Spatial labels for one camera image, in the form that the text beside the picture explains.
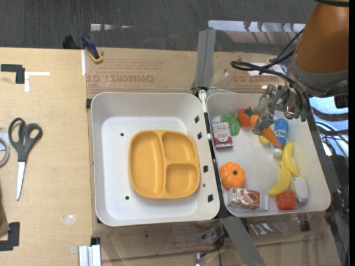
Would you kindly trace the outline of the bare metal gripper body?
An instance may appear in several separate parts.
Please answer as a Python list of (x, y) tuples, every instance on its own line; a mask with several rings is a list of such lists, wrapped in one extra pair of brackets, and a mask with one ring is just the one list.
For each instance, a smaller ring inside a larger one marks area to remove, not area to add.
[(287, 119), (298, 119), (302, 114), (302, 98), (288, 86), (274, 86), (270, 92), (270, 113), (283, 112)]

